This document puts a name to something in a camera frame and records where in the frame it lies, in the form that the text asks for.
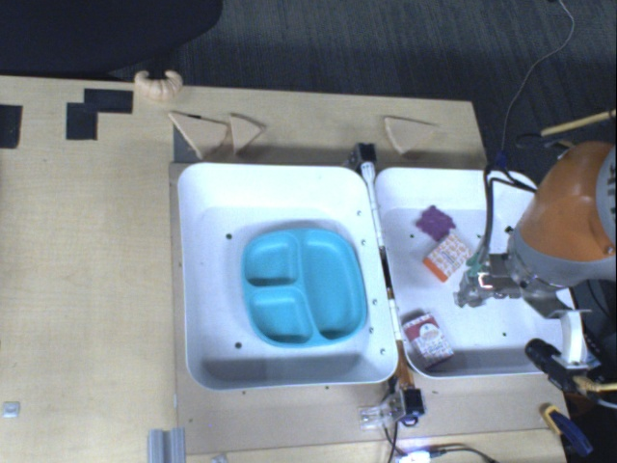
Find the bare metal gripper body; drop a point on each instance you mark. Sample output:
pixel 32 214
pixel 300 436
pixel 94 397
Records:
pixel 523 290

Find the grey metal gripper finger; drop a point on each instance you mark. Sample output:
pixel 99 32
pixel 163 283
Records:
pixel 464 293
pixel 486 298

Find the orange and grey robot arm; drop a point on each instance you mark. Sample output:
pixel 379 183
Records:
pixel 569 200

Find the white plastic tray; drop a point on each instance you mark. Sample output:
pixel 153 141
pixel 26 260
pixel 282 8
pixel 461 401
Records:
pixel 482 335
pixel 212 278

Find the orange and white carton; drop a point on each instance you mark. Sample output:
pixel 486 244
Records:
pixel 447 256

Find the red and white carton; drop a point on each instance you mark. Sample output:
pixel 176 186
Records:
pixel 428 339

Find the purple grapes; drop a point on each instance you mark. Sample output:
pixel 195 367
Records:
pixel 435 222

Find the thin black and white rod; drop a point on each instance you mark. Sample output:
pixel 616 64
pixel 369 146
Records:
pixel 376 210

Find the blue divided plate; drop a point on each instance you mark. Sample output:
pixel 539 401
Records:
pixel 332 282

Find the tan croissant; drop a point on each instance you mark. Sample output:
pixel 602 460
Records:
pixel 158 87

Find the black cylinder on white bracket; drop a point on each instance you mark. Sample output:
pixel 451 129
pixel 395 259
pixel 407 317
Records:
pixel 569 343

